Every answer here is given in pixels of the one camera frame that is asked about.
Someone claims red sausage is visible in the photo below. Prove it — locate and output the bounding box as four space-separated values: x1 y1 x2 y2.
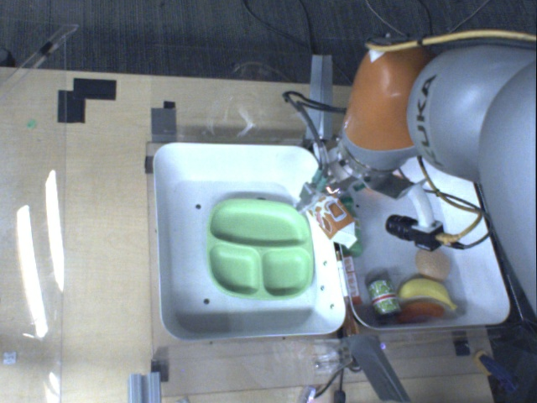
397 301 446 325

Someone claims green and white can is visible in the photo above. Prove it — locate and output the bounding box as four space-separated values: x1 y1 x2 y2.
367 278 402 316

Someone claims white plastic tray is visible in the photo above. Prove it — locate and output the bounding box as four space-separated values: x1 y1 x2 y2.
335 154 511 332
152 141 347 342

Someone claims green divided plate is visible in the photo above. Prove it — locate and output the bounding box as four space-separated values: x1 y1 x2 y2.
206 197 316 302

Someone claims beige round bread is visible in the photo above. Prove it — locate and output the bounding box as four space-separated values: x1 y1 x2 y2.
414 249 452 283

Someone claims black cylinder on white bracket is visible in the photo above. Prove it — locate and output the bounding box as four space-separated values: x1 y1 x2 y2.
384 182 446 252

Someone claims thin black and white rod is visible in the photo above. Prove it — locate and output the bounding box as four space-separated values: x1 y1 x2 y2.
334 242 362 337

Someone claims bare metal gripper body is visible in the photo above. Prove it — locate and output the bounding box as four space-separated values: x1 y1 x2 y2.
323 145 372 194

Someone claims green packet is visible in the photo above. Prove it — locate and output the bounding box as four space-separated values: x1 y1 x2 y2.
337 195 364 257

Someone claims orange and white packet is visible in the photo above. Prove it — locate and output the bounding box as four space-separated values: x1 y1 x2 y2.
305 194 358 248

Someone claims yellow banana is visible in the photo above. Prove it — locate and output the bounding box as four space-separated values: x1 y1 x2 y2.
397 277 459 312

